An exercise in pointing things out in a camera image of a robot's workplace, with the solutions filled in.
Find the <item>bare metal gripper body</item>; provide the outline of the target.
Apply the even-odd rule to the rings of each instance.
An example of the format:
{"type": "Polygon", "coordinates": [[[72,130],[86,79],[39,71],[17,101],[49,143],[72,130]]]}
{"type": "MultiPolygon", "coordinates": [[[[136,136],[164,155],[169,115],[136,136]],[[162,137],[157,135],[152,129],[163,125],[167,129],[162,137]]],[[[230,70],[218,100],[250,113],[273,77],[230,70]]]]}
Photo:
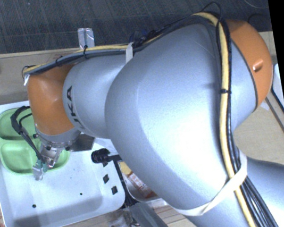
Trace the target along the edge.
{"type": "Polygon", "coordinates": [[[50,170],[63,167],[70,158],[69,151],[65,148],[54,148],[40,144],[41,156],[44,158],[43,170],[50,170]]]}

